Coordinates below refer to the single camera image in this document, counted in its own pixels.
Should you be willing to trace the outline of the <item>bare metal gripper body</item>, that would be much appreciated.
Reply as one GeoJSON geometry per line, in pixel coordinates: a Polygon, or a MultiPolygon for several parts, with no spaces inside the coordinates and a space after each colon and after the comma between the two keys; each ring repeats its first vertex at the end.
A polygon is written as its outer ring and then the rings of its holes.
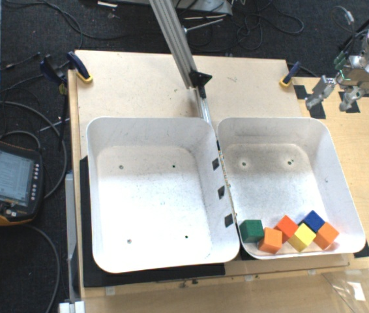
{"type": "Polygon", "coordinates": [[[356,87],[369,93],[369,55],[352,55],[339,68],[336,82],[343,89],[356,87]]]}

